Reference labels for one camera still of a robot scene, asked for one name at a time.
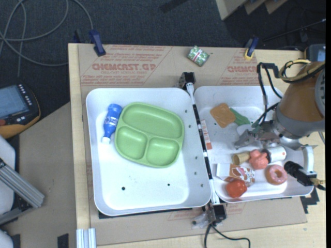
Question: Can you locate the beige ice cream cone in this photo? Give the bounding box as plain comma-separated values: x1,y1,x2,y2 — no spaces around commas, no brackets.
231,151,251,166

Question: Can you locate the white and orange carton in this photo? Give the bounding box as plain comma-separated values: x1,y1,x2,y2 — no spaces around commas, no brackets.
215,162,257,188

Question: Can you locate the pink doughnut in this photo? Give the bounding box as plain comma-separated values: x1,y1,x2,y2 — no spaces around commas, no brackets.
264,164,289,186

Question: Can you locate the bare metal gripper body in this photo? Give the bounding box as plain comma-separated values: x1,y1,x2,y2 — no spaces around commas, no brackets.
253,121,303,151

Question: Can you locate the green divided plate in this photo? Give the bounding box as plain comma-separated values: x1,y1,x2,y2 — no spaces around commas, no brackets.
113,101,185,169

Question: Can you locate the black cylinder on white bracket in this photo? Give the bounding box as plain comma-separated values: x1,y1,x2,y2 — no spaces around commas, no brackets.
283,145,319,187

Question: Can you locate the orange toast slice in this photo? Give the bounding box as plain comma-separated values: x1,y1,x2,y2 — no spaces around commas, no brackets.
209,102,237,129

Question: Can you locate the white plastic tray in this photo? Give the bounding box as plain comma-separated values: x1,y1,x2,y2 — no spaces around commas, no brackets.
85,87,213,217
193,85,315,204

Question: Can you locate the brown cardboard board red print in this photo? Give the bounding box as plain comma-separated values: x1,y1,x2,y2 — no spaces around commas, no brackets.
77,43,309,246

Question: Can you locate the green and white leek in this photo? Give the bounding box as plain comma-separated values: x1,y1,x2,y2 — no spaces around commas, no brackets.
229,107,251,127

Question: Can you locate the red tomato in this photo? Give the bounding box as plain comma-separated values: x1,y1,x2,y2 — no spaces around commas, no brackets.
225,178,248,199

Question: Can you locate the green and white packet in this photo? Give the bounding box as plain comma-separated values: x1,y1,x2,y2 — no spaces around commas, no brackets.
187,45,210,68

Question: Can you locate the blue bottle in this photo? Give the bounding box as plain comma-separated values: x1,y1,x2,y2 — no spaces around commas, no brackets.
101,103,123,145

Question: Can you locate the thin black and white rod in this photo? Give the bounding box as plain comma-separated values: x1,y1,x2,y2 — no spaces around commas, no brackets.
186,82,221,205

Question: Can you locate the pink ice cream scoop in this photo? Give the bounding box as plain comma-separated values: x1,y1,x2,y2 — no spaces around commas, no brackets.
248,149,269,171

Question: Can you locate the white bottle with dark cap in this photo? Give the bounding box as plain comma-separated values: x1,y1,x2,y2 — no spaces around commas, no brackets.
261,145,288,164

